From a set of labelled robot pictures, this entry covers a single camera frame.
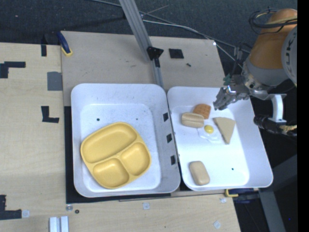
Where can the beige oblong bread loaf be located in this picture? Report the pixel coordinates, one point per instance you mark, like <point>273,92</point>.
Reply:
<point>199,173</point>

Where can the orange waffle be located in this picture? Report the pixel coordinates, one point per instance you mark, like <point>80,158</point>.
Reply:
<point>202,110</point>

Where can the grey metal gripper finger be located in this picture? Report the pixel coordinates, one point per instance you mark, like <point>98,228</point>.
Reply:
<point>220,97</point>
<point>228,103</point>

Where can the yellow divided plate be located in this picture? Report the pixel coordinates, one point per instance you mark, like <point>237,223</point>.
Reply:
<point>113,151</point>

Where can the pale wood board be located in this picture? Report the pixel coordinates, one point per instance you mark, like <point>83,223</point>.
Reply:
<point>108,57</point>

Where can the beige bread roll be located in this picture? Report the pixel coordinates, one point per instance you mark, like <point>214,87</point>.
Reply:
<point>192,120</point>

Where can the white and yellow fried egg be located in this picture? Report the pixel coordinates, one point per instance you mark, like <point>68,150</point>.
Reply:
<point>208,130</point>

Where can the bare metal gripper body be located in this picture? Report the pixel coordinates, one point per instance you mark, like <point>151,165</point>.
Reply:
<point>246,89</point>

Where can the black cylinder on white bracket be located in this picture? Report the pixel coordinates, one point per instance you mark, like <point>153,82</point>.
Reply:
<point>277,107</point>

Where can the white plastic tray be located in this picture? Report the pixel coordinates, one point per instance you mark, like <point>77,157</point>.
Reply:
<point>157,100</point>
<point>224,163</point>

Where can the beige triangular bread slice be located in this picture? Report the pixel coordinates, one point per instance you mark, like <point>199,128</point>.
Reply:
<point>226,128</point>

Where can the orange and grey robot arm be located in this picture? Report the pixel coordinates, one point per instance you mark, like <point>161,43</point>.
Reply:
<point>268,49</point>

